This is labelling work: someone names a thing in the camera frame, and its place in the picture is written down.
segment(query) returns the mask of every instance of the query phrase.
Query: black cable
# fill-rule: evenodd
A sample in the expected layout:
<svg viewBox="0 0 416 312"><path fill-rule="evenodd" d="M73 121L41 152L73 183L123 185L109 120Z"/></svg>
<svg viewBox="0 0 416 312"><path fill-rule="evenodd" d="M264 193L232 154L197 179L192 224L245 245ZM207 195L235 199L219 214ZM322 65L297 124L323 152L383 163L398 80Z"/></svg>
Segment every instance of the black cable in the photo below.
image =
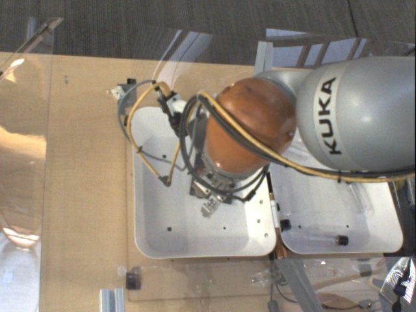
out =
<svg viewBox="0 0 416 312"><path fill-rule="evenodd" d="M129 89L129 90L128 90L125 94L124 94L124 96L118 100L118 104L117 104L117 118L118 118L118 124L120 125L120 128L122 129L124 136L126 137L126 139L128 139L128 141L129 141L129 142L130 142L129 135L127 134L127 131L125 130L124 124L123 124L122 119L121 119L121 116L122 116L121 109L123 108L123 104L124 104L124 102L127 100L127 98L129 97L129 95L131 94L131 92L132 92L134 89L137 89L138 87L140 87L141 85L144 85L144 84L146 84L146 83L156 83L156 81L155 81L155 80L151 80L151 79L149 79L149 80L144 80L144 81L141 81L141 82L139 82L139 83L137 83L137 84L134 84L134 85L133 85L132 87L130 87L130 89ZM154 155L152 155L152 154L150 154L150 153L148 153L148 152L144 151L143 149L142 149L142 151L141 151L141 152L143 153L143 155L145 155L145 156L147 156L147 157L149 157L149 158L151 158L151 159L154 159L155 161L159 161L159 162L166 163L166 164L171 164L171 163L172 163L171 161L168 161L168 160L166 160L166 159L161 159L161 158L159 158L159 157L156 157L156 156L154 156ZM185 168L181 168L179 165L176 165L176 164L175 164L175 167L176 167L179 171L185 171Z"/></svg>
<svg viewBox="0 0 416 312"><path fill-rule="evenodd" d="M144 80L144 81L142 81L142 82L139 82L139 83L137 83L137 84L134 84L125 94L124 94L124 96L122 97L122 98L120 98L120 100L118 101L118 103L117 103L117 118L118 118L118 124L120 125L120 128L122 129L122 131L123 131L123 134L124 134L124 136L126 137L126 139L128 139L128 140L130 140L129 139L129 135L127 134L127 132L125 131L125 128L124 128L124 124L123 124L123 122L122 122L122 113L121 113L121 110L122 110L122 107L123 107L123 104L124 104L124 102L127 100L127 98L129 97L129 95L131 94L131 92L134 90L134 89L136 89L136 88L138 88L138 87L140 87L141 85L144 85L144 84L146 84L146 83L156 83L156 81L155 80Z"/></svg>
<svg viewBox="0 0 416 312"><path fill-rule="evenodd" d="M411 47L405 53L402 54L403 57L409 57L412 53L415 53L416 46Z"/></svg>
<svg viewBox="0 0 416 312"><path fill-rule="evenodd" d="M209 111L209 113L213 116L215 121L221 126L221 128L238 144L240 144L244 149L247 149L248 151L253 152L258 157L265 159L267 161L270 161L275 164L284 165L281 161L276 160L275 158L269 156L268 154L262 152L259 148L257 148L255 145L249 143L247 140L243 138L234 128L232 128L219 113L215 111L215 109L211 106L209 101L200 96L198 97L198 101L200 101L204 107ZM311 168L318 172L324 173L324 174L337 174L340 177L367 177L367 178L377 178L381 176L396 176L396 175L403 175L403 174L410 174L415 171L415 166L407 166L405 168L399 168L396 170L390 170L387 172L340 172L335 170L326 170L326 169L320 169L320 168Z"/></svg>
<svg viewBox="0 0 416 312"><path fill-rule="evenodd" d="M277 284L277 282L275 282L274 283L274 285L276 286L276 289L278 290L278 292L279 292L279 294L280 294L280 296L284 299L284 300L286 300L286 301L288 301L288 302L290 302L290 303L295 303L295 304L299 304L296 300L292 300L292 299L290 299L290 298L287 298L281 291L280 291L280 288L279 288L279 285Z"/></svg>
<svg viewBox="0 0 416 312"><path fill-rule="evenodd" d="M185 108L183 110L182 118L181 118L181 121L180 121L180 124L179 124L179 141L180 141L180 145L181 145L181 154L182 154L183 161L185 162L185 165L188 168L189 174L192 175L192 177L197 182L199 182L202 186L204 186L207 189L210 189L211 191L213 191L216 194L223 195L225 197L235 198L235 199L238 199L240 201L244 201L245 198L240 198L238 196L234 196L233 193L240 192L244 189L247 189L249 186L253 185L259 178L261 179L261 181L263 181L262 179L264 179L264 177L267 173L267 168L264 168L259 174L256 175L256 177L254 177L249 183L245 184L244 186L241 186L239 188L233 188L233 189L230 189L230 190L227 190L227 191L220 190L219 188L213 187L211 184L209 184L208 182L203 180L198 175L198 173L196 172L192 163L190 162L190 159L188 157L187 146L186 146L186 142L185 142L185 138L187 136L188 117L189 117L193 107L195 106L195 104L197 102L198 102L198 99L197 99L196 96L193 96L188 100L188 102L185 105ZM256 185L255 189L258 189L260 184L261 183L258 183Z"/></svg>

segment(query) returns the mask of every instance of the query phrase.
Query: metal bracket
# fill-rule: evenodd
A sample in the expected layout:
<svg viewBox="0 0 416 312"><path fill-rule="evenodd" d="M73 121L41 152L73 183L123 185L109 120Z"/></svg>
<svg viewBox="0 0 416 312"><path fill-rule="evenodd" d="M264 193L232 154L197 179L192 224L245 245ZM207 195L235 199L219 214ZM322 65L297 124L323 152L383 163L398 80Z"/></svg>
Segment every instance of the metal bracket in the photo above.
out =
<svg viewBox="0 0 416 312"><path fill-rule="evenodd" d="M102 289L99 292L100 312L124 312L124 289Z"/></svg>

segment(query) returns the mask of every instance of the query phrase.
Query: small black object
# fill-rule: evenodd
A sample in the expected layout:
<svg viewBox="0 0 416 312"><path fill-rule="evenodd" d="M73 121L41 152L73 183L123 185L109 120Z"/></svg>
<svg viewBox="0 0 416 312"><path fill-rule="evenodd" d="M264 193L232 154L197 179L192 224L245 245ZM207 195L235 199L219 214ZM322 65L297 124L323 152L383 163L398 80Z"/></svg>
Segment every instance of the small black object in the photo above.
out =
<svg viewBox="0 0 416 312"><path fill-rule="evenodd" d="M269 312L279 312L279 304L276 300L271 300L267 303Z"/></svg>
<svg viewBox="0 0 416 312"><path fill-rule="evenodd" d="M391 306L392 312L402 312L402 304L400 303L400 297L397 298L397 301Z"/></svg>
<svg viewBox="0 0 416 312"><path fill-rule="evenodd" d="M226 203L228 205L231 205L233 203L233 198L230 198L229 196L224 199L222 203Z"/></svg>
<svg viewBox="0 0 416 312"><path fill-rule="evenodd" d="M140 290L142 288L142 280L140 277L140 268L135 267L125 275L125 288L127 290Z"/></svg>
<svg viewBox="0 0 416 312"><path fill-rule="evenodd" d="M401 285L401 284L396 284L395 288L393 289L393 292L397 296L403 297L406 294L406 287L404 285Z"/></svg>
<svg viewBox="0 0 416 312"><path fill-rule="evenodd" d="M268 254L268 259L269 259L270 261L276 260L276 259L277 259L276 251L270 252L270 253Z"/></svg>
<svg viewBox="0 0 416 312"><path fill-rule="evenodd" d="M164 175L163 177L159 177L159 180L162 181L163 185L165 185L166 187L169 187L171 185L171 182L168 181L168 176Z"/></svg>
<svg viewBox="0 0 416 312"><path fill-rule="evenodd" d="M281 232L285 230L290 230L292 228L291 220L281 220L280 221L280 229Z"/></svg>
<svg viewBox="0 0 416 312"><path fill-rule="evenodd" d="M255 190L251 190L250 193L244 198L244 201L250 201L255 196Z"/></svg>
<svg viewBox="0 0 416 312"><path fill-rule="evenodd" d="M349 243L348 236L338 235L337 236L337 243L338 243L338 245L343 245L343 246L348 245L348 243Z"/></svg>

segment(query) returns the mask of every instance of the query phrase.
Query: connector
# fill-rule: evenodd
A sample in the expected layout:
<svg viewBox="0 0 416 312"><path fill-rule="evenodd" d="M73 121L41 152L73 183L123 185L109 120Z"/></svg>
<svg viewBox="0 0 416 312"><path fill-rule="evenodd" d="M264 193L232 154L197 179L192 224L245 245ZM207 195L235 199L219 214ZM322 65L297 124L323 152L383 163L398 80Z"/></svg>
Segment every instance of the connector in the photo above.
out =
<svg viewBox="0 0 416 312"><path fill-rule="evenodd" d="M276 300L271 300L267 303L268 311L269 312L279 312L279 304Z"/></svg>
<svg viewBox="0 0 416 312"><path fill-rule="evenodd" d="M122 86L117 86L116 88L110 90L110 93L119 101L125 95L125 91Z"/></svg>
<svg viewBox="0 0 416 312"><path fill-rule="evenodd" d="M166 187L170 187L170 185L172 184L172 182L169 181L169 177L167 175L159 177L159 180L162 181L163 185L165 185Z"/></svg>

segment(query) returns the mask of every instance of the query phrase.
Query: white tray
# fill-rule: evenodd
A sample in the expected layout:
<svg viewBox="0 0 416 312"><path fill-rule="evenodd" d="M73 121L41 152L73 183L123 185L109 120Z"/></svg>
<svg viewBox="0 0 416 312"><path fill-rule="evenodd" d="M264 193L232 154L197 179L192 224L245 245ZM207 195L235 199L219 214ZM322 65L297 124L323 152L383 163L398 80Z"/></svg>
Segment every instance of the white tray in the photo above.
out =
<svg viewBox="0 0 416 312"><path fill-rule="evenodd" d="M285 156L325 168L306 150L298 133ZM289 219L292 226L282 239L293 252L387 253L402 247L403 234L387 183L347 185L275 164L270 173L281 208L279 219ZM348 245L336 244L337 235L348 236Z"/></svg>
<svg viewBox="0 0 416 312"><path fill-rule="evenodd" d="M172 158L177 137L159 108L145 107L132 121L133 136L154 156ZM205 218L206 200L190 196L190 176L175 170L171 187L165 187L133 153L135 181L135 240L138 249L155 259L184 257L242 257L270 253L276 245L267 182L245 204L222 204ZM149 160L167 175L169 164ZM177 164L183 167L179 155Z"/></svg>

